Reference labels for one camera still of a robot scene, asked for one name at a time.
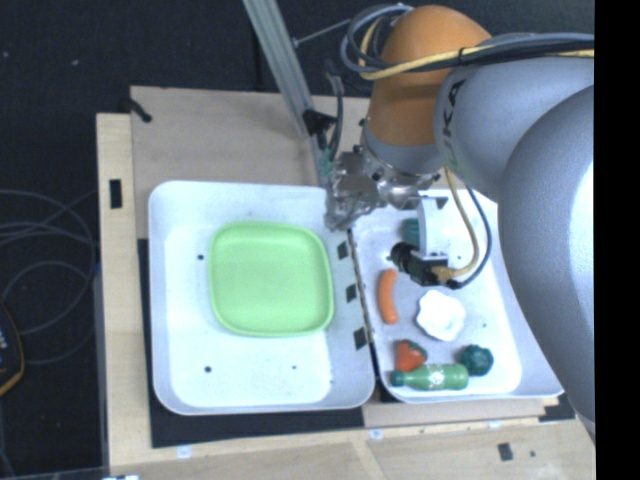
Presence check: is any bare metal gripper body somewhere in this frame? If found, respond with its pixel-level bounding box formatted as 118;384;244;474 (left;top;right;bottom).
323;150;443;232

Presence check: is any orange sausage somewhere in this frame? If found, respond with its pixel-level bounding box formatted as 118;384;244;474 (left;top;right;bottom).
377;268;400;326

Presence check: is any green plate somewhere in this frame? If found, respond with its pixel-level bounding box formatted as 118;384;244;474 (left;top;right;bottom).
206;220;336;339

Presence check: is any pale wood board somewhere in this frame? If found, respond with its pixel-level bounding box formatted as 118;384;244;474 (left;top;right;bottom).
129;85;561;429

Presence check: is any white flower-shaped toy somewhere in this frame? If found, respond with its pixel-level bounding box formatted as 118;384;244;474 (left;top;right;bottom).
415;288;468;343

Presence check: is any orange carrot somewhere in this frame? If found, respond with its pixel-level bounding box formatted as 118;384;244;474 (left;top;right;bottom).
394;339;429;373

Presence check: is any green bottle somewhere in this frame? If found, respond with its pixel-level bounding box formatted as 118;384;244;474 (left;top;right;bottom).
390;362;471;393

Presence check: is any dark green broccoli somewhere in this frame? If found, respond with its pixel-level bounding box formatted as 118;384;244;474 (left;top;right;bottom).
458;344;495;377

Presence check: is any white plastic tray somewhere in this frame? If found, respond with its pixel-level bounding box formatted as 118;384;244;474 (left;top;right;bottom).
349;187;566;405
147;180;377;416

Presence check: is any black cylinder on white bracket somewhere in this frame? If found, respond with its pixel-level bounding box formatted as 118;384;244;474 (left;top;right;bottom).
389;195;451;288

